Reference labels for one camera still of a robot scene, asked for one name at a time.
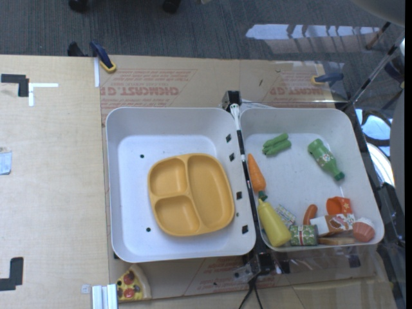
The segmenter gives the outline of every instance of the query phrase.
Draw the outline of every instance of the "orange cup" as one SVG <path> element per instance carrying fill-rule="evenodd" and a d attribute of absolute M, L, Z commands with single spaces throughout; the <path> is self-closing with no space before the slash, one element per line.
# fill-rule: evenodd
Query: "orange cup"
<path fill-rule="evenodd" d="M 329 215 L 334 214 L 351 214 L 350 199 L 345 197 L 332 197 L 326 201 L 326 210 Z"/>

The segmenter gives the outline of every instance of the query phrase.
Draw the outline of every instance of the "yellow divided plate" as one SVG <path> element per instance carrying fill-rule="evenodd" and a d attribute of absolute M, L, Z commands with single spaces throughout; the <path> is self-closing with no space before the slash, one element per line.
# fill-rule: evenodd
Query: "yellow divided plate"
<path fill-rule="evenodd" d="M 156 221 L 170 235 L 205 234 L 232 221 L 230 184 L 213 156 L 194 153 L 160 160 L 147 181 Z"/>

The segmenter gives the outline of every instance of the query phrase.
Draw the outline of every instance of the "table surface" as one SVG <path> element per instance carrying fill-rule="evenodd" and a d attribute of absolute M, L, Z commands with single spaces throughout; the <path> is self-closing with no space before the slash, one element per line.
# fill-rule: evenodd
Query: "table surface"
<path fill-rule="evenodd" d="M 293 72 L 321 71 L 316 65 L 302 68 L 289 62 L 276 65 L 272 61 L 269 67 L 265 61 L 113 58 L 120 72 L 109 76 L 100 70 L 100 88 L 95 85 L 93 58 L 4 55 L 0 59 L 1 73 L 23 74 L 32 83 L 59 85 L 35 88 L 35 104 L 29 106 L 27 97 L 17 96 L 16 84 L 0 84 L 0 147 L 12 151 L 12 172 L 0 176 L 3 203 L 0 278 L 8 277 L 12 258 L 24 258 L 23 284 L 15 290 L 0 292 L 0 304 L 5 308 L 89 308 L 90 295 L 83 294 L 82 287 L 112 283 L 127 266 L 113 258 L 109 240 L 108 181 L 104 172 L 107 162 L 102 130 L 105 116 L 119 104 L 119 99 L 123 105 L 130 105 L 118 92 L 121 84 L 115 95 L 110 89 L 115 85 L 109 86 L 126 81 L 121 73 L 127 74 L 130 65 L 137 70 L 169 70 L 172 62 L 175 70 L 192 70 L 184 76 L 174 74 L 169 81 L 170 87 L 185 95 L 172 100 L 165 96 L 163 101 L 144 100 L 144 97 L 128 101 L 137 106 L 217 106 L 226 90 L 240 89 L 242 93 L 242 86 L 248 86 L 247 82 L 253 79 L 262 80 L 264 85 L 267 80 L 270 85 L 261 93 L 244 98 L 264 101 L 276 83 L 271 78 L 273 68 L 289 72 L 282 83 L 286 87 Z M 331 98 L 327 91 L 317 95 Z M 259 289 L 263 307 L 270 308 L 276 302 L 283 308 L 324 308 L 331 307 L 331 303 L 334 308 L 396 308 L 391 283 L 376 248 L 360 251 L 360 257 L 365 259 L 366 268 L 355 278 L 341 277 L 349 275 L 350 267 L 317 271 L 327 272 L 328 280 L 310 279 L 311 272 L 282 275 L 277 287 Z M 170 280 L 162 281 L 160 270 L 165 267 L 175 270 L 171 270 Z M 176 296 L 180 287 L 173 277 L 178 279 L 179 272 L 188 267 L 197 267 L 197 262 L 144 266 L 151 277 L 155 299 L 127 307 L 237 308 L 240 305 L 244 289 Z M 253 295 L 244 308 L 256 305 Z"/>

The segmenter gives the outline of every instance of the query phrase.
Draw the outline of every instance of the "gray carpet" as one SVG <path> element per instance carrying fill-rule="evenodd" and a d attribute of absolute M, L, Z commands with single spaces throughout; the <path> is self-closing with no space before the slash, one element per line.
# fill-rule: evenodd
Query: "gray carpet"
<path fill-rule="evenodd" d="M 344 86 L 354 93 L 403 30 L 392 24 L 372 50 L 365 49 L 362 35 L 352 35 L 355 44 L 339 37 L 327 43 L 311 38 L 310 31 L 299 40 L 247 37 L 256 24 L 292 29 L 385 24 L 349 0 L 213 0 L 206 5 L 182 0 L 172 15 L 162 10 L 164 0 L 89 0 L 82 14 L 68 1 L 0 0 L 0 54 L 65 56 L 75 41 L 90 55 L 89 42 L 96 39 L 114 55 L 322 61 L 326 69 L 344 65 Z"/>

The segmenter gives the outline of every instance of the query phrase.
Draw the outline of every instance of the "white tray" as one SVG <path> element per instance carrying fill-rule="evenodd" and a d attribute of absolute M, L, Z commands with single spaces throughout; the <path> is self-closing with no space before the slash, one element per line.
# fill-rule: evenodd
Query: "white tray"
<path fill-rule="evenodd" d="M 348 116 L 337 109 L 248 109 L 241 114 L 241 128 L 246 154 L 252 153 L 267 182 L 267 201 L 275 208 L 281 204 L 302 224 L 306 208 L 314 203 L 317 216 L 327 215 L 326 201 L 334 196 L 351 200 L 355 218 L 369 218 L 375 225 L 371 245 L 381 241 L 384 224 L 378 210 L 361 153 Z M 261 149 L 266 140 L 288 133 L 290 149 L 275 156 L 265 156 Z M 336 182 L 308 153 L 308 144 L 320 138 L 336 157 L 345 178 Z M 271 247 L 278 252 L 310 250 L 315 247 Z M 318 245 L 316 248 L 330 247 Z"/>
<path fill-rule="evenodd" d="M 120 259 L 140 263 L 238 256 L 253 248 L 256 231 L 229 113 L 219 108 L 118 108 L 107 117 L 106 135 L 111 240 Z M 206 153 L 220 161 L 232 189 L 235 216 L 221 230 L 175 237 L 156 223 L 147 174 L 157 161 L 187 153 Z"/>

